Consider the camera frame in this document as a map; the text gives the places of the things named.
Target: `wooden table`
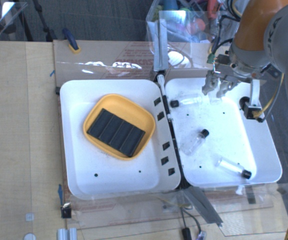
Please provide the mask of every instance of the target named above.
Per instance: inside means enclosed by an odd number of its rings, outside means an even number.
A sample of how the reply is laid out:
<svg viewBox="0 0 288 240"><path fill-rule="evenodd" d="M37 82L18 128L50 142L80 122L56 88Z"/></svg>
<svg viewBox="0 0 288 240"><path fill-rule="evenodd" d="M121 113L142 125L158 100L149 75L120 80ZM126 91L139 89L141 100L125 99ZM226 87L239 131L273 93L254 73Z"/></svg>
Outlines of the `wooden table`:
<svg viewBox="0 0 288 240"><path fill-rule="evenodd" d="M56 239L67 226L58 194L63 168L53 54L48 42L0 41L0 240L27 233ZM207 239L284 239L288 215L277 187L255 186L265 189L271 205L220 213L222 229L200 218ZM194 221L187 221L196 236ZM183 239L181 228L182 219L175 218L78 230L77 239Z"/></svg>

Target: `black tripod leg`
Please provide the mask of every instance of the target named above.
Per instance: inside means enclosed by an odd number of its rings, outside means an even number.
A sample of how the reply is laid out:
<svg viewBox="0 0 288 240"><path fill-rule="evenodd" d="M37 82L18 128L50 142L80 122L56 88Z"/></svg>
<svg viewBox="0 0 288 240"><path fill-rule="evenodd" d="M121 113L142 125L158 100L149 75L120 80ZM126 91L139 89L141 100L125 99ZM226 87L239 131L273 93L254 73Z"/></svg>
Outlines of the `black tripod leg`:
<svg viewBox="0 0 288 240"><path fill-rule="evenodd" d="M25 15L24 15L23 12L21 12L21 13L19 14L19 20L20 20L20 22L21 22L21 24L22 24L22 26L23 26L23 28L24 28L27 41L29 41L29 42L34 41L34 40L33 40L33 37L32 37L32 34L31 34L31 31L30 31L30 28L29 28L29 25L28 25L28 23L27 23L27 20L26 20Z"/></svg>
<svg viewBox="0 0 288 240"><path fill-rule="evenodd" d="M36 11L38 12L39 18L42 21L43 31L47 33L46 41L52 42L54 39L57 39L57 37L55 36L54 31L52 29L49 29L49 27L47 26L45 22L44 16L42 14L42 6L39 4L38 0L33 0L33 3L34 3Z"/></svg>

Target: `black connector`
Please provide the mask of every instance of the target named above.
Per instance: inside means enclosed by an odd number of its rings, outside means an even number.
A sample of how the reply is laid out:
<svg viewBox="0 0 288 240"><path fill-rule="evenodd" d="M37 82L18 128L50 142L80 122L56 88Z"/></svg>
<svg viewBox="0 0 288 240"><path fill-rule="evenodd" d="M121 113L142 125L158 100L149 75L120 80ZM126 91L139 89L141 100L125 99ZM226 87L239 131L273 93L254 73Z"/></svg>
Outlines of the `black connector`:
<svg viewBox="0 0 288 240"><path fill-rule="evenodd" d="M192 240L191 231L188 227L182 229L182 235L184 240Z"/></svg>
<svg viewBox="0 0 288 240"><path fill-rule="evenodd" d="M248 106L248 103L250 102L250 98L249 97L242 97L239 100L239 106L240 109L244 111L244 116L246 117L246 119L256 119L253 115L254 111L260 111L262 108L261 107L255 107L255 106Z"/></svg>

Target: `plastic container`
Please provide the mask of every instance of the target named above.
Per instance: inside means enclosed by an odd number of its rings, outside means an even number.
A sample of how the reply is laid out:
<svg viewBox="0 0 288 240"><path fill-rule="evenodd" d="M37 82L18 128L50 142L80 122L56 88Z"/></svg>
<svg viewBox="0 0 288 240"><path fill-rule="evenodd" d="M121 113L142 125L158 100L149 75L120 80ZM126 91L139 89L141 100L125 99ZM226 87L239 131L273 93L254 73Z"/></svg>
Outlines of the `plastic container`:
<svg viewBox="0 0 288 240"><path fill-rule="evenodd" d="M188 141L184 142L180 146L180 150L187 156L192 156L196 153L200 146L205 142L206 137L209 135L209 131L204 129L197 134L197 136L192 136Z"/></svg>
<svg viewBox="0 0 288 240"><path fill-rule="evenodd" d="M163 10L164 11L176 11L179 9L176 0L163 0Z"/></svg>
<svg viewBox="0 0 288 240"><path fill-rule="evenodd" d="M240 176L245 179L249 179L252 176L252 173L249 170L245 170L242 165L222 156L218 159L216 166L228 173Z"/></svg>
<svg viewBox="0 0 288 240"><path fill-rule="evenodd" d="M184 107L190 105L199 105L202 103L202 97L199 94L183 95L178 99L170 101L171 108Z"/></svg>

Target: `white tray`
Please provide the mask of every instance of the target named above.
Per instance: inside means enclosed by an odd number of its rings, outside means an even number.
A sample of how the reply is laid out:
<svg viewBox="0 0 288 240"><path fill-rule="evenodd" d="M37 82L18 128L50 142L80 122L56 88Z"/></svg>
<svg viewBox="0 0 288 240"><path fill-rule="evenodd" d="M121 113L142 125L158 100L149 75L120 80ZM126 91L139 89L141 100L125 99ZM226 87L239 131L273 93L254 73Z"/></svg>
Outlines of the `white tray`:
<svg viewBox="0 0 288 240"><path fill-rule="evenodd" d="M179 147L188 135L196 135L203 129L209 131L195 155L187 156L179 150L187 181L204 188L278 181L282 167L267 122L246 119L240 109L240 98L250 96L250 84L240 83L218 104L211 104L208 95L202 94L204 84L205 78L176 78L168 81L165 87L169 101L182 94L202 96L200 105L171 109ZM231 175L216 167L218 155L240 163L252 172L251 178Z"/></svg>
<svg viewBox="0 0 288 240"><path fill-rule="evenodd" d="M143 152L125 161L106 154L89 142L83 122L107 94L119 94L139 104L155 118L156 128ZM159 87L149 80L72 80L60 89L68 187L81 199L175 189L181 180L172 137ZM164 118L157 119L163 112ZM163 144L169 147L163 150Z"/></svg>

